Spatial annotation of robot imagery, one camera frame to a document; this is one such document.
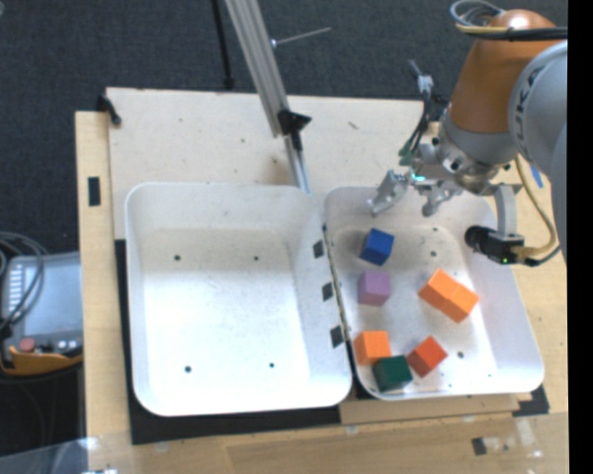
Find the orange block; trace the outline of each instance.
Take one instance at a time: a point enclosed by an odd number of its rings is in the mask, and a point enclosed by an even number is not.
[[[386,330],[362,332],[354,340],[354,356],[358,365],[373,365],[380,358],[391,356]]]
[[[419,296],[457,323],[461,323],[478,302],[474,291],[441,269],[437,269],[419,290]]]
[[[439,365],[448,354],[444,348],[435,341],[433,336],[428,336],[417,348],[406,356],[406,362],[421,377],[424,377],[437,365]]]

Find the purple cube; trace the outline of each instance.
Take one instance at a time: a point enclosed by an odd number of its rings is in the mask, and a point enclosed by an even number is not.
[[[358,303],[383,305],[390,295],[388,272],[364,271],[358,279]]]

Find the green block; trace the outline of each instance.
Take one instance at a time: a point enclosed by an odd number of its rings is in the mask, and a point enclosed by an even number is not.
[[[399,390],[413,380],[406,356],[389,356],[374,363],[374,376],[380,391]]]

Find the white tray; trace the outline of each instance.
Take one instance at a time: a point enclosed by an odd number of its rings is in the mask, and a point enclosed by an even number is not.
[[[544,367],[510,267],[475,254],[464,234],[471,225],[495,228],[489,203],[462,194],[431,217],[421,213],[425,198],[409,190],[398,205],[372,217],[371,188],[341,188],[325,201],[324,217],[340,300],[353,341],[364,330],[386,330],[392,354],[408,355],[428,335],[448,357],[424,378],[401,390],[378,391],[372,369],[357,367],[363,386],[383,400],[525,393],[543,381]],[[375,227],[394,235],[391,256],[382,267],[358,258],[367,232]],[[479,295],[462,323],[456,323],[417,294],[441,268]],[[358,303],[357,282],[367,269],[388,271],[391,297],[383,306]]]
[[[352,373],[322,221],[295,187],[148,183],[126,203],[133,388],[160,416],[332,406]]]

